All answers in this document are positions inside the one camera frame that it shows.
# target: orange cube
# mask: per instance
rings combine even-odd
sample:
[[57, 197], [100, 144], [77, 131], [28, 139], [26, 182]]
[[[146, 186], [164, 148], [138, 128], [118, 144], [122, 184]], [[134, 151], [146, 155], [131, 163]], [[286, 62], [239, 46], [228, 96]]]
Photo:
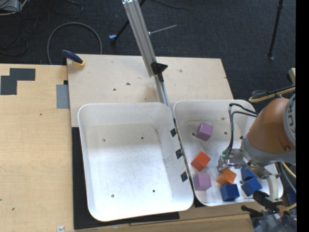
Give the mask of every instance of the orange cube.
[[236, 173], [230, 170], [229, 168], [224, 169], [218, 176], [217, 182], [224, 186], [226, 184], [233, 184], [235, 178], [236, 178]]
[[197, 170], [201, 171], [203, 168], [205, 168], [210, 161], [210, 157], [207, 156], [203, 151], [200, 151], [198, 155], [194, 158], [194, 160], [191, 162], [191, 165], [195, 167]]

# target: black mat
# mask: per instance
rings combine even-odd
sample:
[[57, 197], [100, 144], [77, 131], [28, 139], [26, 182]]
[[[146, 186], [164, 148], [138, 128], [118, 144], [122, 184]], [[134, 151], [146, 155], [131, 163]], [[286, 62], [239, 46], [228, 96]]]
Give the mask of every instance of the black mat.
[[135, 217], [130, 219], [115, 220], [111, 222], [101, 222], [94, 219], [87, 205], [86, 184], [84, 178], [84, 165], [82, 156], [82, 146], [78, 127], [72, 128], [72, 150], [73, 150], [73, 215], [74, 229], [88, 229], [94, 227], [108, 226], [114, 224], [151, 222], [162, 220], [179, 219], [178, 212], [156, 214], [151, 216]]

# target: purple cube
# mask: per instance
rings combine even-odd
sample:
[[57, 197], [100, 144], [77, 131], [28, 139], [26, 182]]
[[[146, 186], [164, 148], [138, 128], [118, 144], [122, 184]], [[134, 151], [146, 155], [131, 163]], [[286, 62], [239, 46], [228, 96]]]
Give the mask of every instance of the purple cube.
[[198, 191], [206, 191], [211, 188], [211, 176], [205, 173], [198, 173], [193, 177], [194, 189]]
[[257, 178], [254, 177], [254, 178], [247, 180], [246, 183], [241, 186], [241, 189], [246, 193], [247, 197], [249, 197], [256, 190], [262, 189], [262, 186], [258, 182]]
[[206, 123], [201, 123], [197, 129], [196, 137], [207, 141], [212, 134], [212, 126]]

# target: black clip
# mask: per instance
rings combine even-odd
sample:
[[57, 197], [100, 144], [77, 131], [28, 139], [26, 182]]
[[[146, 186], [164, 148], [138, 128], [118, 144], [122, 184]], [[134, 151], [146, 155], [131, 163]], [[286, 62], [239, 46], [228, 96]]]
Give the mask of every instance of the black clip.
[[167, 68], [166, 64], [160, 64], [157, 62], [153, 62], [151, 64], [151, 68], [153, 70], [154, 75], [158, 75], [160, 82], [164, 82], [162, 72]]

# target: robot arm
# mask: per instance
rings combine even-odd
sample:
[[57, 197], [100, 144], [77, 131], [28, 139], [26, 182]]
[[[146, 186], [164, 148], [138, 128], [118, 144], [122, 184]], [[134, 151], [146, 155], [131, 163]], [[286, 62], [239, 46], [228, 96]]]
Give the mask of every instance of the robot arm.
[[296, 165], [295, 94], [290, 99], [272, 100], [258, 115], [249, 112], [247, 115], [256, 119], [242, 139], [241, 147], [234, 149], [230, 144], [220, 156], [217, 169], [247, 165], [258, 178], [266, 179], [270, 194], [256, 191], [253, 198], [269, 212], [276, 213], [285, 209], [278, 198], [278, 175], [270, 173], [265, 166], [275, 162]]

